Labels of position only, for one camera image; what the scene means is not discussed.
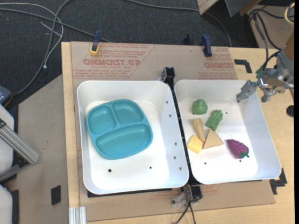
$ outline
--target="label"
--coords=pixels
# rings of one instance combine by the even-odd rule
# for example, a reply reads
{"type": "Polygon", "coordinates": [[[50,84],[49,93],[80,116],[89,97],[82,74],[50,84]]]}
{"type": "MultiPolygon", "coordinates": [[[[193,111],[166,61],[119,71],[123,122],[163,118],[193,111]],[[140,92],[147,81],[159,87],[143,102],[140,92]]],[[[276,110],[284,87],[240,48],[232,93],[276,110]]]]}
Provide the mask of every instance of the label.
{"type": "Polygon", "coordinates": [[[74,79],[129,79],[153,50],[152,44],[102,44],[97,54],[88,53],[73,68],[74,79]]]}
{"type": "Polygon", "coordinates": [[[234,64],[228,47],[212,47],[212,56],[206,57],[196,79],[236,80],[234,64]]]}

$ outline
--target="white cable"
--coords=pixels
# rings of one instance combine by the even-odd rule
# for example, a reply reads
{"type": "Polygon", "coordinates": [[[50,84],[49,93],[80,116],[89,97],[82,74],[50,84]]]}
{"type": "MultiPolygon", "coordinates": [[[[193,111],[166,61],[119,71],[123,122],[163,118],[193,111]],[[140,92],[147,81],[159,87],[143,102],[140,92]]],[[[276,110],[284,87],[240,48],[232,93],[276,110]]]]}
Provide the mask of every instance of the white cable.
{"type": "MultiPolygon", "coordinates": [[[[52,12],[51,10],[49,10],[48,8],[44,7],[44,6],[41,6],[41,5],[38,5],[38,4],[33,4],[33,3],[22,3],[22,2],[6,2],[6,3],[0,3],[0,5],[30,5],[30,6],[36,6],[36,7],[41,7],[45,10],[47,10],[48,12],[50,12],[51,14],[53,14],[55,16],[55,13],[52,12]]],[[[62,37],[63,37],[63,34],[64,34],[64,27],[63,25],[61,25],[61,35],[60,35],[60,38],[59,40],[56,42],[56,44],[54,45],[54,47],[51,49],[51,51],[48,53],[47,55],[47,58],[43,64],[43,68],[47,68],[47,61],[48,61],[48,58],[49,56],[51,55],[51,53],[53,52],[53,50],[56,48],[56,46],[60,43],[62,37]]]]}

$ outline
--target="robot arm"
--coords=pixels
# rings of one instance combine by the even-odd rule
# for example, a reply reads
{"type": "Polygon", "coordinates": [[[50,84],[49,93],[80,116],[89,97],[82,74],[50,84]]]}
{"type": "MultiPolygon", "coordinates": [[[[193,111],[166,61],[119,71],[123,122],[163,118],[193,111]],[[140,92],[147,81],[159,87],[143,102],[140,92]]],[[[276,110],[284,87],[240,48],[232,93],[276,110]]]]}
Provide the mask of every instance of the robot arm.
{"type": "Polygon", "coordinates": [[[294,32],[291,34],[286,45],[280,51],[269,57],[277,56],[273,68],[266,68],[268,60],[258,70],[257,81],[248,80],[237,94],[237,101],[248,98],[259,87],[264,95],[262,102],[270,100],[272,95],[282,93],[286,89],[294,89],[294,32]]]}

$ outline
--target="table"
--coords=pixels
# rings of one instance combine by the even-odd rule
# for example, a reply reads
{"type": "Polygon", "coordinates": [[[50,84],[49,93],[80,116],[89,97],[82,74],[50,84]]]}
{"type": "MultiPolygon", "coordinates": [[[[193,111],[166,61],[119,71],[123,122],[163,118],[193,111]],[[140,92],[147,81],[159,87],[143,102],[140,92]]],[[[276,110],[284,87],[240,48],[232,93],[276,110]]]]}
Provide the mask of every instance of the table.
{"type": "MultiPolygon", "coordinates": [[[[229,48],[232,59],[247,60],[253,71],[257,70],[265,59],[264,49],[229,48]]],[[[62,67],[64,83],[64,112],[65,134],[68,173],[69,207],[80,206],[78,185],[78,161],[76,148],[74,94],[71,67],[71,43],[62,43],[62,67]]],[[[246,73],[244,66],[234,66],[237,78],[240,80],[255,80],[255,74],[246,73]]],[[[288,183],[278,189],[275,196],[275,204],[238,207],[219,210],[196,211],[195,218],[201,224],[231,224],[231,223],[294,223],[294,135],[293,118],[286,115],[286,109],[293,104],[293,96],[290,91],[271,97],[271,101],[261,103],[269,131],[275,144],[281,166],[284,168],[288,183]]],[[[89,222],[92,224],[118,224],[118,223],[174,223],[181,213],[152,215],[145,217],[132,217],[125,219],[104,220],[89,222]]],[[[180,223],[192,223],[192,216],[187,212],[180,223]]]]}

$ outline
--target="cable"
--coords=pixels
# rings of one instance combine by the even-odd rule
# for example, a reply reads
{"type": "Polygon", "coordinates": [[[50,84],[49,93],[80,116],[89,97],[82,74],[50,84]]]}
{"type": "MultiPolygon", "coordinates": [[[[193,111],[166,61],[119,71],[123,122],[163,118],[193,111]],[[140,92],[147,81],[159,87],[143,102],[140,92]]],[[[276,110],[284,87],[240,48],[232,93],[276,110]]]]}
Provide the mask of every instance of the cable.
{"type": "Polygon", "coordinates": [[[291,21],[291,20],[289,19],[289,13],[290,13],[290,10],[293,9],[294,7],[295,7],[295,2],[291,3],[291,4],[288,6],[288,8],[285,10],[285,15],[284,15],[285,20],[286,20],[288,23],[292,24],[292,25],[295,25],[295,22],[294,22],[294,21],[291,21]]]}
{"type": "Polygon", "coordinates": [[[271,56],[269,56],[268,59],[267,59],[267,60],[264,62],[264,64],[262,65],[263,70],[266,69],[269,60],[271,60],[271,59],[272,59],[273,57],[275,57],[275,56],[278,56],[279,54],[280,54],[280,50],[277,51],[277,52],[274,52],[271,56]]]}
{"type": "MultiPolygon", "coordinates": [[[[41,5],[38,5],[38,4],[32,4],[32,3],[0,3],[0,5],[30,5],[30,6],[36,6],[36,7],[41,7],[43,9],[47,10],[48,12],[50,12],[51,14],[55,15],[55,13],[52,12],[51,10],[49,10],[48,8],[46,8],[44,6],[41,6],[41,5]]],[[[19,90],[16,93],[14,93],[13,96],[17,96],[17,95],[21,94],[24,90],[26,90],[33,83],[33,81],[36,79],[36,77],[39,74],[39,72],[41,71],[42,67],[47,68],[48,58],[51,55],[51,53],[53,52],[53,50],[55,49],[55,47],[60,43],[60,41],[62,39],[62,36],[63,36],[63,33],[64,33],[64,27],[63,27],[63,25],[61,25],[61,37],[56,42],[56,44],[53,46],[53,48],[50,51],[47,51],[47,56],[45,56],[45,58],[44,58],[43,66],[41,66],[38,69],[37,73],[33,76],[33,78],[30,80],[30,82],[24,88],[22,88],[21,90],[19,90]]]]}
{"type": "Polygon", "coordinates": [[[209,14],[209,13],[204,13],[204,15],[205,15],[205,14],[207,14],[207,15],[209,15],[210,17],[214,18],[214,19],[221,25],[221,27],[222,27],[222,29],[224,30],[226,36],[228,37],[228,43],[229,43],[229,46],[232,47],[232,42],[231,42],[231,40],[230,40],[229,34],[228,34],[227,30],[225,29],[225,27],[223,26],[223,24],[222,24],[216,17],[214,17],[213,15],[211,15],[211,14],[209,14]]]}
{"type": "MultiPolygon", "coordinates": [[[[33,3],[20,3],[20,2],[6,2],[6,3],[0,3],[0,5],[30,5],[30,6],[35,6],[35,7],[41,7],[45,10],[47,10],[48,12],[52,13],[53,15],[55,15],[54,12],[52,12],[51,10],[49,10],[48,8],[44,7],[44,6],[41,6],[41,5],[38,5],[38,4],[33,4],[33,3]]],[[[46,61],[45,61],[45,64],[44,64],[44,68],[47,68],[47,61],[48,61],[48,58],[49,56],[51,55],[51,53],[53,52],[53,50],[55,49],[55,47],[60,43],[61,39],[62,39],[62,36],[64,34],[64,27],[63,25],[61,25],[61,35],[60,35],[60,39],[57,41],[57,43],[54,45],[54,47],[52,48],[52,50],[49,52],[47,58],[46,58],[46,61]]]]}
{"type": "Polygon", "coordinates": [[[255,21],[256,29],[257,29],[258,33],[260,34],[260,36],[263,40],[263,43],[264,43],[264,46],[265,46],[265,49],[266,49],[266,60],[267,60],[268,57],[269,57],[268,43],[267,43],[266,38],[264,37],[264,35],[263,35],[259,25],[258,25],[258,21],[257,21],[257,18],[256,18],[256,13],[253,13],[253,20],[255,21]]]}
{"type": "MultiPolygon", "coordinates": [[[[45,56],[44,56],[44,59],[40,65],[40,68],[38,69],[37,73],[34,75],[34,77],[31,79],[31,81],[23,88],[21,89],[20,91],[16,92],[14,95],[19,95],[20,93],[22,93],[23,91],[25,91],[32,83],[33,81],[36,79],[37,75],[39,74],[39,72],[41,71],[42,67],[45,66],[51,52],[53,51],[53,49],[57,46],[57,44],[54,46],[54,48],[52,50],[50,50],[50,47],[51,47],[51,43],[52,43],[52,39],[53,39],[53,34],[54,34],[54,28],[55,28],[55,25],[57,22],[57,20],[61,23],[61,21],[59,20],[58,18],[58,15],[60,13],[60,11],[64,8],[64,6],[66,4],[68,4],[69,2],[71,2],[72,0],[67,0],[65,1],[58,9],[58,11],[55,13],[55,16],[54,16],[54,19],[52,20],[53,23],[52,23],[52,28],[51,28],[51,33],[50,33],[50,38],[49,38],[49,42],[48,42],[48,46],[47,46],[47,49],[46,49],[46,52],[45,52],[45,56]]],[[[128,2],[131,2],[131,3],[135,3],[135,4],[138,4],[138,5],[142,5],[142,6],[146,6],[146,7],[154,7],[154,8],[160,8],[160,9],[168,9],[168,10],[182,10],[182,11],[194,11],[194,12],[198,12],[199,13],[199,10],[198,9],[193,9],[193,8],[186,8],[186,7],[164,7],[164,6],[157,6],[157,5],[151,5],[151,4],[146,4],[146,3],[142,3],[142,2],[138,2],[138,1],[134,1],[134,0],[124,0],[124,1],[128,1],[128,2]]],[[[222,23],[216,19],[214,16],[212,16],[211,14],[208,14],[209,16],[213,17],[221,26],[222,28],[224,29],[226,35],[228,36],[228,41],[229,41],[229,45],[231,46],[231,40],[230,40],[230,37],[229,37],[229,34],[227,32],[227,30],[224,28],[224,26],[222,25],[222,23]]]]}
{"type": "Polygon", "coordinates": [[[261,21],[261,24],[262,24],[262,26],[263,26],[263,30],[265,31],[266,37],[268,38],[268,41],[270,42],[270,44],[271,44],[274,48],[276,48],[277,50],[281,50],[281,48],[279,48],[277,45],[275,45],[275,44],[273,43],[273,41],[271,40],[271,38],[269,37],[268,30],[267,30],[267,28],[266,28],[266,25],[265,25],[265,23],[264,23],[262,17],[260,16],[260,14],[257,14],[257,17],[258,17],[259,20],[261,21]]]}
{"type": "Polygon", "coordinates": [[[192,206],[191,206],[190,202],[189,202],[189,207],[190,207],[190,210],[191,210],[191,213],[192,213],[193,222],[194,222],[194,224],[196,224],[194,212],[193,212],[193,209],[192,209],[192,206]]]}
{"type": "Polygon", "coordinates": [[[189,205],[186,207],[185,211],[182,213],[182,215],[179,217],[179,219],[176,221],[175,224],[178,224],[179,221],[184,217],[184,215],[185,215],[185,213],[187,212],[188,208],[189,208],[189,205]]]}
{"type": "MultiPolygon", "coordinates": [[[[0,11],[8,11],[8,12],[21,13],[21,14],[26,14],[26,15],[34,16],[34,17],[39,17],[39,18],[42,18],[42,19],[45,19],[45,20],[48,20],[48,21],[53,21],[53,19],[48,18],[48,17],[44,17],[44,16],[37,15],[37,14],[34,14],[34,13],[29,13],[29,12],[24,12],[24,11],[14,10],[14,9],[0,8],[0,11]]],[[[64,27],[71,28],[71,29],[73,29],[73,30],[75,30],[75,31],[81,32],[81,33],[83,33],[83,34],[86,34],[86,35],[95,37],[95,35],[92,34],[92,33],[86,32],[86,31],[84,31],[84,30],[81,30],[81,29],[79,29],[79,28],[73,27],[73,26],[68,25],[68,24],[66,24],[66,23],[59,22],[59,21],[56,21],[56,23],[57,23],[57,24],[60,24],[60,25],[63,25],[64,27]]],[[[109,41],[109,40],[107,40],[107,39],[104,39],[104,38],[101,38],[101,41],[104,41],[104,42],[111,42],[111,41],[109,41]]]]}
{"type": "Polygon", "coordinates": [[[194,224],[196,224],[194,212],[193,212],[193,209],[192,209],[192,206],[191,206],[191,202],[188,203],[185,211],[182,213],[182,215],[179,217],[179,219],[177,220],[177,222],[175,224],[178,224],[179,221],[184,217],[185,213],[188,211],[188,208],[190,208],[191,213],[192,213],[193,222],[194,222],[194,224]]]}

